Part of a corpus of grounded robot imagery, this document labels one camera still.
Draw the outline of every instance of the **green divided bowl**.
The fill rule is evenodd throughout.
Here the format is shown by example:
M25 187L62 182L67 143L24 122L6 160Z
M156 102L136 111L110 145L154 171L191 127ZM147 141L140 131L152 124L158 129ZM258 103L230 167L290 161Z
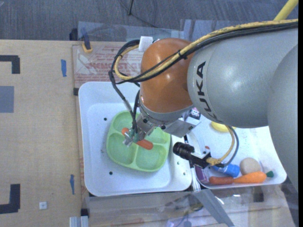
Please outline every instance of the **green divided bowl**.
M123 128L132 126L132 117L129 111L125 110L115 115L107 135L106 150L109 158L125 167L145 172L159 170L165 163L170 147L170 134L163 132L156 127L145 139L153 143L151 150L144 149L132 143L126 146L123 143Z

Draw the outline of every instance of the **red sausage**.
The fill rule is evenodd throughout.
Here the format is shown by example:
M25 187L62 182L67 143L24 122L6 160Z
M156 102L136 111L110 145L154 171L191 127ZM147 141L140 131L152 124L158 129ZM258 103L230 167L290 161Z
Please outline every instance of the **red sausage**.
M227 185L233 183L233 177L232 176L211 176L208 179L209 183L214 185Z

